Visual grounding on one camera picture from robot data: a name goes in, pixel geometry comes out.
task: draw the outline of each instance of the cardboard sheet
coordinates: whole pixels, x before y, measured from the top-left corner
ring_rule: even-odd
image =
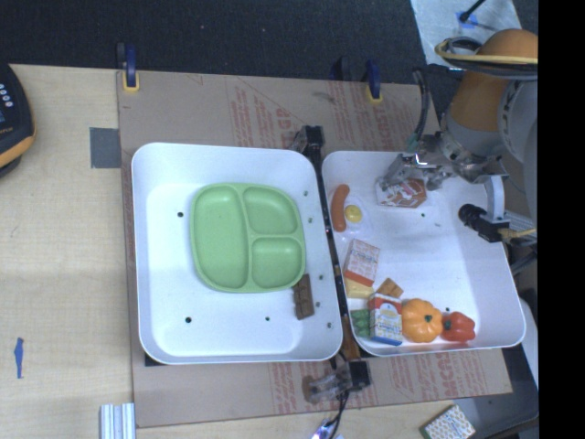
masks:
[[[307,376],[323,377],[329,362],[157,365],[138,338],[130,163],[150,142],[283,148],[304,125],[324,128],[324,155],[336,150],[399,151],[420,115],[415,85],[383,84],[368,100],[365,83],[227,75],[141,72],[140,90],[125,91],[117,74],[122,192],[138,427],[332,411],[303,397]],[[427,132],[438,128],[433,107]],[[483,349],[367,359],[372,385],[347,408],[430,402],[508,393],[502,351]]]

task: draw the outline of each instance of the yellow ball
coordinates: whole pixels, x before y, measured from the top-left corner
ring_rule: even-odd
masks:
[[[344,214],[346,215],[346,220],[352,223],[358,223],[362,220],[362,210],[356,205],[347,205],[344,209]]]

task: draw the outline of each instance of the wooden table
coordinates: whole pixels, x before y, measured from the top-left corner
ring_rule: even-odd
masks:
[[[115,70],[12,67],[38,133],[0,179],[0,435],[95,439],[101,405],[133,401],[121,172],[90,164],[90,129],[118,128]],[[418,428],[450,405],[347,410],[338,433],[419,439]],[[136,437],[303,439],[323,419],[318,412],[197,423]]]

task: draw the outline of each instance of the green plate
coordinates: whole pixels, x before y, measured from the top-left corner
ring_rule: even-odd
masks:
[[[221,183],[191,201],[191,250],[201,279],[219,291],[264,293],[304,273],[303,224],[294,201],[275,187]]]

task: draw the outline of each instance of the toy sausage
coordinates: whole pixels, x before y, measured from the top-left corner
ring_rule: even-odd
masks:
[[[344,205],[348,195],[349,185],[341,184],[335,189],[333,199],[331,200],[331,223],[333,224],[333,229],[337,232],[343,232],[347,227]]]

